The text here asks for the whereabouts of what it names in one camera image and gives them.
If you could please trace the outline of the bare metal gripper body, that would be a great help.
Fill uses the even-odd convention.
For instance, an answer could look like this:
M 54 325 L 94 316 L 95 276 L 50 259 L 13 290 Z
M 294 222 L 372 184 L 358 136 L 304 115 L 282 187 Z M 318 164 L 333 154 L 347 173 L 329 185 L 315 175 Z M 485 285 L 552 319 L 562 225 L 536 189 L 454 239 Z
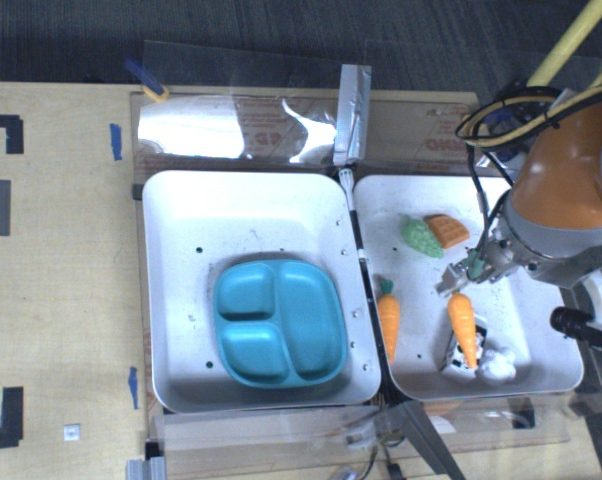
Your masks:
M 511 275 L 519 267 L 535 271 L 537 257 L 520 242 L 500 233 L 484 232 L 477 245 L 468 250 L 461 261 L 467 279 L 472 283 L 495 283 Z

